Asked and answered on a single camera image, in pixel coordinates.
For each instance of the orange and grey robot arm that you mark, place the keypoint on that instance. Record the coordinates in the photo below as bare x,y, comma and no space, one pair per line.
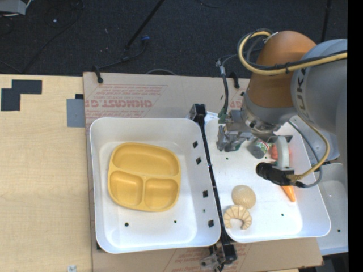
279,75

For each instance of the beige croissant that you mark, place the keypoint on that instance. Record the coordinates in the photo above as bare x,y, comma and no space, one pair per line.
237,213

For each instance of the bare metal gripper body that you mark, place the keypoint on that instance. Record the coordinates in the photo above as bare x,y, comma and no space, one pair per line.
241,123

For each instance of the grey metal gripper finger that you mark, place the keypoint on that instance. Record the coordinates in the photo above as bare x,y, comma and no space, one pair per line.
234,144
221,140

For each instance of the white plastic tray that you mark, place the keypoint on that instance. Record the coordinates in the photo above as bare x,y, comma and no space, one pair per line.
158,231
269,217

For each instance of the beige round bread roll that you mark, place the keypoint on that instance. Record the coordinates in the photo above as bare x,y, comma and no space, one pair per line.
243,196

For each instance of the orange carrot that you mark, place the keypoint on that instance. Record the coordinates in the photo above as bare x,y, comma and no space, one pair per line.
290,193

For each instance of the small grey can green label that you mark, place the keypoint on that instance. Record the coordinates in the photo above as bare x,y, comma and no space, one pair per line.
258,149

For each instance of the black cylinder on white bracket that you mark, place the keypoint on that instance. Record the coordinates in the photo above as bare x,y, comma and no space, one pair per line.
276,173

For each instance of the thin black rod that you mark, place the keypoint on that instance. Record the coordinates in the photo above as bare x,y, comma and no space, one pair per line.
213,177

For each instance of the yellow divided plate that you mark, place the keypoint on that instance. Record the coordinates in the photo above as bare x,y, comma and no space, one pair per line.
144,177

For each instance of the brown cardboard board red print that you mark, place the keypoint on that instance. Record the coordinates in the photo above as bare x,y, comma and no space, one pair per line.
170,95

